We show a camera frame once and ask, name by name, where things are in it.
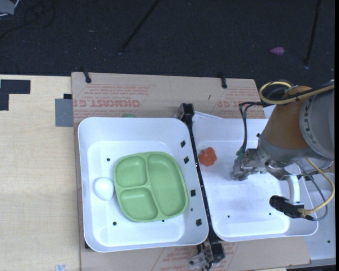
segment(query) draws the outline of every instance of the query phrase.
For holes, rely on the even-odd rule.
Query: green divided tray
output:
[[[116,162],[113,177],[120,209],[132,221],[165,220],[186,210],[186,185],[179,165],[169,154],[125,156]]]

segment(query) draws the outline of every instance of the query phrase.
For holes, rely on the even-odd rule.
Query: dark floor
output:
[[[124,45],[155,1],[21,0],[14,15],[0,17],[0,73],[223,72],[258,87],[278,80],[316,87],[334,79],[335,0],[320,0],[319,8],[318,0],[161,0]],[[271,54],[274,47],[284,54]]]

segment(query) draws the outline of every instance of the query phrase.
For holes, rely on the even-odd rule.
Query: red object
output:
[[[198,155],[199,163],[205,166],[213,165],[217,160],[215,150],[212,147],[208,147],[201,150]]]

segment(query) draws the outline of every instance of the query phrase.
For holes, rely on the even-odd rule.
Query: white egg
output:
[[[94,181],[94,192],[102,200],[109,201],[113,197],[114,185],[111,179],[106,177]]]

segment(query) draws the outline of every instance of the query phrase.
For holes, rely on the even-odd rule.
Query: black clip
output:
[[[221,79],[221,86],[222,86],[222,88],[227,88],[226,78],[225,78],[224,74],[222,72],[219,72],[216,75],[216,77]]]
[[[92,82],[92,79],[89,77],[88,71],[86,71],[86,69],[85,69],[84,66],[82,66],[82,67],[80,68],[80,71],[84,73],[84,76],[85,76],[85,82],[86,82],[87,84],[91,83],[91,82]]]

